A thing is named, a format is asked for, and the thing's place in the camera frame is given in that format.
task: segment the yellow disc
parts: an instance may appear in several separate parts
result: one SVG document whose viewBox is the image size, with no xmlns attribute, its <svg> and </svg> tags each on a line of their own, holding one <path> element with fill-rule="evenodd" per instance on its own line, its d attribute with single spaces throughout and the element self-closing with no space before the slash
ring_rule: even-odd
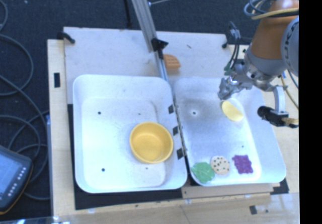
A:
<svg viewBox="0 0 322 224">
<path fill-rule="evenodd" d="M 244 115 L 240 112 L 235 105 L 230 101 L 224 101 L 221 103 L 221 109 L 223 113 L 232 121 L 241 121 L 244 118 Z"/>
</svg>

